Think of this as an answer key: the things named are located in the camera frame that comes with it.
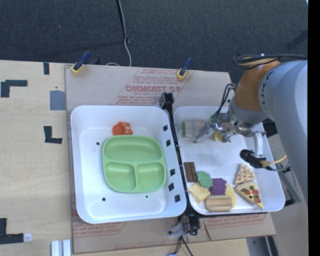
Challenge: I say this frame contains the yellow cheese wedge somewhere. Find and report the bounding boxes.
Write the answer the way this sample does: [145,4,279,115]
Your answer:
[187,182,212,204]

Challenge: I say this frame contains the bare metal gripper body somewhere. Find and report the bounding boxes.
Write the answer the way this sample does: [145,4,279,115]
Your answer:
[209,112,254,138]

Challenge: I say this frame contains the brown cardboard board red print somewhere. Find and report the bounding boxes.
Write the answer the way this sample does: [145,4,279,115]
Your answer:
[64,64,277,255]

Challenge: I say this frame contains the purple grapes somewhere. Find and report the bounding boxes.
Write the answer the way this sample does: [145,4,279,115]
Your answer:
[208,177,228,197]

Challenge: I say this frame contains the large pizza slice with pepperoni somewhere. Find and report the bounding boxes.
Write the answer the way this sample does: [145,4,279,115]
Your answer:
[233,180,265,211]

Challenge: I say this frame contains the green waffle-textured toy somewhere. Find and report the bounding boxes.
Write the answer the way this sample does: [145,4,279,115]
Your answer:
[196,170,214,189]

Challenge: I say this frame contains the pale yellow toy food piece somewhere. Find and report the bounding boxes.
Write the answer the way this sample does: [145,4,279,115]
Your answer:
[211,130,224,143]

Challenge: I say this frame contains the black block with thin wires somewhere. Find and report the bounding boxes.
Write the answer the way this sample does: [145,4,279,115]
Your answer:
[179,214,201,236]
[159,92,175,111]

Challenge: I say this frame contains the small pizza slice red dots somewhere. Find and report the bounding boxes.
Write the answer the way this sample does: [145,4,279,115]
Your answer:
[233,163,257,186]

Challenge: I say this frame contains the white plastic tray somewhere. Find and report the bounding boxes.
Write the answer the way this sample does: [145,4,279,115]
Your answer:
[70,104,188,224]
[172,105,286,216]

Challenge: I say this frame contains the green and tan patterned wafer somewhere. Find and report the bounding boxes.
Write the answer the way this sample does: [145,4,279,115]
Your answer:
[181,120,207,138]

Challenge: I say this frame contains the green divided plate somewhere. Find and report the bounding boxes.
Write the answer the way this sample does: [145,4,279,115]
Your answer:
[101,134,168,194]

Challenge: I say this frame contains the black cylinder on white bracket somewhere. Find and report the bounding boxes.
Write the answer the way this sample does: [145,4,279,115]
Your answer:
[239,130,268,169]

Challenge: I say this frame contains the tan bread loaf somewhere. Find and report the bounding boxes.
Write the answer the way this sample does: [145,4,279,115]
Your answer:
[205,194,234,213]

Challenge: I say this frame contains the brown chocolate bar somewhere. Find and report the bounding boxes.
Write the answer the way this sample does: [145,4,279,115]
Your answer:
[183,161,199,183]

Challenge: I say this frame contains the pale yellow round disc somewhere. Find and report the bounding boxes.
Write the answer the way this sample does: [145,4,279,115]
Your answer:
[224,183,237,209]

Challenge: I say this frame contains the thin black rod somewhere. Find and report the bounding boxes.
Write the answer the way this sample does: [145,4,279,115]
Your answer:
[166,101,195,227]

